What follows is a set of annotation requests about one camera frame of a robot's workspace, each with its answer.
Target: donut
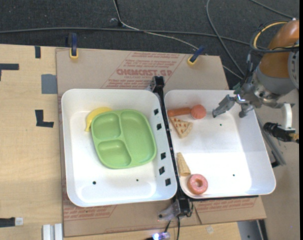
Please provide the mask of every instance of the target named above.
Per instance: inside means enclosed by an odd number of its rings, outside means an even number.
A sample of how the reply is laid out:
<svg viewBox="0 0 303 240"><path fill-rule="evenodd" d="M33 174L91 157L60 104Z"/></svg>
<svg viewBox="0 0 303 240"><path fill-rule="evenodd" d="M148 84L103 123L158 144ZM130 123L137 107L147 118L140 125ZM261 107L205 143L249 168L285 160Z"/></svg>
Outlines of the donut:
<svg viewBox="0 0 303 240"><path fill-rule="evenodd" d="M204 106L197 104L191 108L190 114L194 119L203 119L207 114L207 110Z"/></svg>
<svg viewBox="0 0 303 240"><path fill-rule="evenodd" d="M187 181L187 187L195 195L201 195L208 188L207 179L201 174L192 174Z"/></svg>

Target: wooden surface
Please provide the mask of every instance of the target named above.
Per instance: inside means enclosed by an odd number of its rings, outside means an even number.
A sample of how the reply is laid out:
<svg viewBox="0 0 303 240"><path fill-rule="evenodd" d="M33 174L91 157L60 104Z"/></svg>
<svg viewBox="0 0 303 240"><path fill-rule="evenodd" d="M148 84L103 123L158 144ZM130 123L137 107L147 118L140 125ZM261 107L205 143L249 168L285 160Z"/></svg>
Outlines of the wooden surface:
<svg viewBox="0 0 303 240"><path fill-rule="evenodd" d="M56 94L42 94L41 75L56 74L54 47L0 44L0 218L22 217L23 225L0 228L0 240L40 240L42 225L63 222L58 104ZM37 127L35 110L53 128ZM177 228L170 228L173 239ZM72 240L145 239L155 230L70 237ZM180 240L240 240L236 222L186 226Z"/></svg>

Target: orange toy sausage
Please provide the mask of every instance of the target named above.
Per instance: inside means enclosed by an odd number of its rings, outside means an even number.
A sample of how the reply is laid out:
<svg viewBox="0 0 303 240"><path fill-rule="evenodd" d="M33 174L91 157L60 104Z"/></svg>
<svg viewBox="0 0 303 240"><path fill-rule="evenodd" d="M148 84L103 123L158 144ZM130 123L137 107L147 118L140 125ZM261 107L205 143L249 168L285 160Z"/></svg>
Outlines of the orange toy sausage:
<svg viewBox="0 0 303 240"><path fill-rule="evenodd" d="M188 115L191 113L191 109L189 107L181 107L176 109L170 109L167 111L167 115L171 117L181 116L181 115Z"/></svg>
<svg viewBox="0 0 303 240"><path fill-rule="evenodd" d="M203 175L192 174L187 181L187 187L193 194L201 195L207 190L208 182Z"/></svg>

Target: donut hole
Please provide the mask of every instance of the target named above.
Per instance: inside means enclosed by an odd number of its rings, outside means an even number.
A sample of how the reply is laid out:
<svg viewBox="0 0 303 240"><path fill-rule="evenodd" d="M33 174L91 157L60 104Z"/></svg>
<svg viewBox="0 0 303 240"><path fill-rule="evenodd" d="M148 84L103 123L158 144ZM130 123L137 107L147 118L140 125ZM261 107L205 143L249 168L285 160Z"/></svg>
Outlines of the donut hole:
<svg viewBox="0 0 303 240"><path fill-rule="evenodd" d="M197 186L198 188L200 188L201 186L203 186L203 182L202 182L199 178L197 178L197 179L195 180L195 184L196 184L196 186Z"/></svg>

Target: white tray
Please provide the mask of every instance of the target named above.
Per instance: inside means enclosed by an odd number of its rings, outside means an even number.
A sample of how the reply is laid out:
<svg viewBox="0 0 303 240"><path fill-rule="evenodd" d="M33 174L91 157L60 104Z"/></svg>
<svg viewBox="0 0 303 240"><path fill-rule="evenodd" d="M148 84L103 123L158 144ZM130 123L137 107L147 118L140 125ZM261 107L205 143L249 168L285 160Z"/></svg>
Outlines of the white tray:
<svg viewBox="0 0 303 240"><path fill-rule="evenodd" d="M182 153L191 174L208 181L204 194L187 188L188 177L180 177L182 190L194 199L242 197L270 194L276 187L274 172L254 111L240 118L240 105L213 118L212 111L230 90L172 90L165 95L167 110L202 104L205 118L178 116L193 122L188 136L179 138L171 123L170 135L175 155Z"/></svg>
<svg viewBox="0 0 303 240"><path fill-rule="evenodd" d="M98 158L91 132L85 131L88 113L99 107L143 113L155 137L155 159L126 169L105 167ZM154 93L148 90L71 89L63 94L61 108L67 194L75 205L141 203L168 200L175 195L176 176L159 99Z"/></svg>

